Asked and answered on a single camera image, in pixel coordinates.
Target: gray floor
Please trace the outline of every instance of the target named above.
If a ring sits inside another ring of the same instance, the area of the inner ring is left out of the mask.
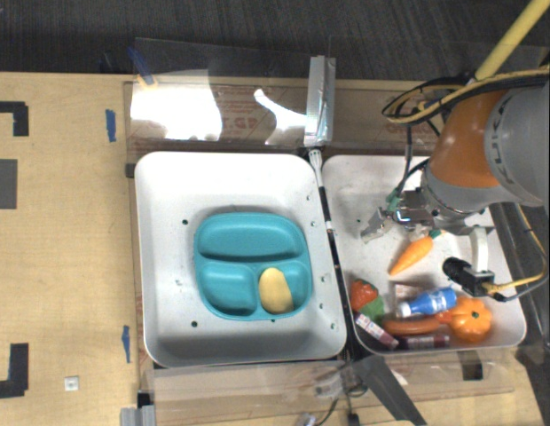
[[[476,69],[529,1],[0,0],[0,71],[97,73],[110,52],[113,71],[132,72],[127,47],[153,38],[330,53],[338,77],[428,80]],[[502,70],[536,67],[549,49],[547,12]],[[550,424],[541,343],[530,334],[520,359]]]

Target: white sink basin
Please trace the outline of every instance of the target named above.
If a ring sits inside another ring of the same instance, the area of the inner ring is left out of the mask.
[[[151,153],[135,170],[145,346],[164,367],[329,359],[346,327],[314,171],[290,154]],[[200,299],[193,240],[207,217],[274,213],[307,242],[312,294],[283,319],[233,320]]]

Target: toy carrot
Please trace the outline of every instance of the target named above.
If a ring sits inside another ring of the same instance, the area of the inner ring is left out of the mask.
[[[440,234],[441,231],[432,230],[424,237],[412,241],[403,254],[398,258],[395,265],[391,267],[389,274],[393,276],[419,262],[431,251],[433,248],[433,239],[438,237]]]

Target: yellow cable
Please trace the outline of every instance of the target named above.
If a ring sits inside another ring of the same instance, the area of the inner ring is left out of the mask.
[[[530,232],[531,240],[538,246],[539,251],[541,252],[542,260],[543,260],[543,268],[541,269],[541,272],[539,274],[537,274],[535,276],[531,276],[529,278],[525,278],[523,280],[515,280],[515,281],[512,281],[512,282],[507,282],[506,284],[492,284],[490,282],[485,282],[483,284],[483,287],[486,289],[486,292],[488,293],[488,295],[495,294],[496,292],[499,292],[500,290],[505,290],[507,288],[514,288],[514,287],[517,287],[517,286],[522,286],[523,284],[529,284],[530,282],[540,280],[546,274],[547,261],[544,257],[544,255],[546,253],[545,249],[543,248],[543,245],[541,244],[541,241],[539,240],[537,235],[531,229],[530,222],[529,222],[528,218],[525,216],[525,213],[523,212],[522,208],[519,205],[516,205],[515,207],[516,207],[520,217],[522,218],[523,225]]]
[[[530,32],[550,6],[550,0],[531,0],[506,34],[502,37],[488,58],[477,69],[478,81],[496,74],[522,39]]]
[[[396,124],[412,123],[412,122],[414,122],[414,121],[416,121],[420,118],[423,118],[423,117],[426,117],[428,115],[433,114],[440,106],[445,106],[446,104],[448,104],[452,100],[454,100],[456,98],[459,98],[460,96],[468,93],[471,90],[483,87],[486,84],[497,83],[497,82],[505,81],[507,79],[517,79],[517,78],[530,77],[530,76],[533,77],[533,76],[538,76],[538,75],[541,75],[541,76],[550,75],[550,70],[549,69],[532,69],[532,70],[526,70],[526,71],[516,71],[516,72],[513,72],[513,73],[504,73],[504,74],[500,74],[500,75],[495,75],[493,77],[488,77],[487,79],[483,79],[482,81],[469,83],[466,86],[461,86],[460,85],[459,88],[456,91],[446,95],[443,98],[440,98],[438,101],[434,102],[429,107],[427,107],[425,110],[423,110],[423,111],[421,111],[417,114],[410,114],[410,115],[406,115],[406,116],[394,116],[392,114],[385,114],[385,117],[390,122],[396,123]],[[418,94],[422,93],[423,91],[446,90],[446,89],[447,89],[447,85],[432,85],[430,87],[423,87],[423,88],[414,89],[414,90],[408,91],[407,93],[404,93],[403,95],[401,95],[400,97],[398,97],[397,99],[392,101],[386,107],[386,109],[391,108],[393,106],[395,106],[396,108],[400,108],[401,105],[402,105],[402,103],[400,102],[401,100],[403,100],[403,103],[405,103],[406,100],[408,100],[412,96],[415,96],[415,95],[418,95]]]

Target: teal plate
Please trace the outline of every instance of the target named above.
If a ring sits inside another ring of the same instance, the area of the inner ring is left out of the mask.
[[[275,320],[304,308],[312,294],[309,250],[301,229],[272,213],[224,213],[205,219],[194,237],[200,298],[229,320]],[[259,277],[267,268],[285,275],[294,310],[271,314],[261,305]]]

